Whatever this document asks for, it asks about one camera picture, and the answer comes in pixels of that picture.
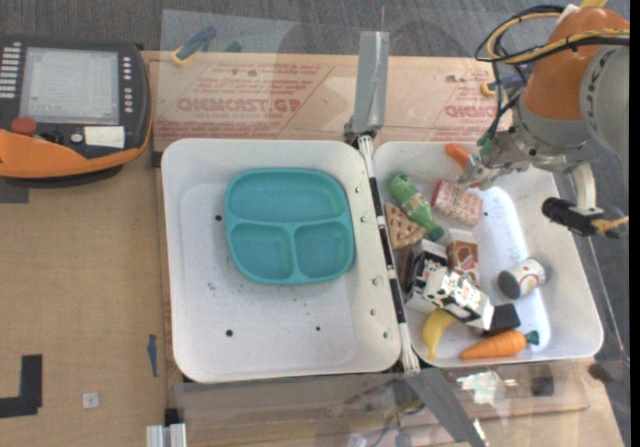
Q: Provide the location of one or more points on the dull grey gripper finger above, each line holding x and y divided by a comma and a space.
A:
470, 175
491, 176

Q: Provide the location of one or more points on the large cow print carton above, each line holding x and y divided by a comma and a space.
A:
457, 292

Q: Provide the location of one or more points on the white and orange small can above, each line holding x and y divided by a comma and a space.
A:
525, 276

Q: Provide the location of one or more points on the toy pizza slice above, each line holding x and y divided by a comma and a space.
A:
402, 232

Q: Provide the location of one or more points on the green bottle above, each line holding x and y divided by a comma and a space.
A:
412, 202

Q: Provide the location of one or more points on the black cube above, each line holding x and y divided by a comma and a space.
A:
506, 317

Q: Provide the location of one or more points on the dark brown biscuit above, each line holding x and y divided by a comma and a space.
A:
405, 269

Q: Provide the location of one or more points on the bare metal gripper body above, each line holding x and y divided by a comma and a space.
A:
515, 151

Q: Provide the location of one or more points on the black cylinder on white bracket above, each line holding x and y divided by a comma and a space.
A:
570, 216

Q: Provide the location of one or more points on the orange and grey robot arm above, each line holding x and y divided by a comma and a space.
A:
560, 80

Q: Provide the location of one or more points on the orange sausage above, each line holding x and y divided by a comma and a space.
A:
456, 153

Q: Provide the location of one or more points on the white plastic tray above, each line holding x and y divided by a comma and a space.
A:
280, 325
565, 315

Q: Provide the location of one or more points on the brown and white carton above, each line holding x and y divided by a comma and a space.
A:
462, 252

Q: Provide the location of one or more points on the blue divided plate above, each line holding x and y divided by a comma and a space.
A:
287, 200

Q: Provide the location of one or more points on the yellow banana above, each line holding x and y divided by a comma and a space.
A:
435, 327

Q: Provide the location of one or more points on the thin black and white rod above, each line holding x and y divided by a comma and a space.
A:
382, 230

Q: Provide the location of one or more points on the orange carrot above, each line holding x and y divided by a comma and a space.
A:
497, 346

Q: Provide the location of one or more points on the small black and white carton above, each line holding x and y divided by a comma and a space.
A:
431, 260

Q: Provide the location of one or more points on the brown cardboard board red print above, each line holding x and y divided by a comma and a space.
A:
300, 85

